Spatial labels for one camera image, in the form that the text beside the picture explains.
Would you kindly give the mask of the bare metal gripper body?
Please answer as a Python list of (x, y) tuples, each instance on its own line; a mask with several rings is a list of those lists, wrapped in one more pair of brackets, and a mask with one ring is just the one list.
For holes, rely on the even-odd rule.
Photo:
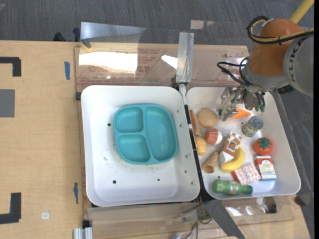
[(242, 85), (238, 87), (226, 86), (221, 95), (220, 109), (226, 110), (239, 104), (243, 104), (247, 110), (261, 110), (262, 95), (259, 92), (252, 92)]

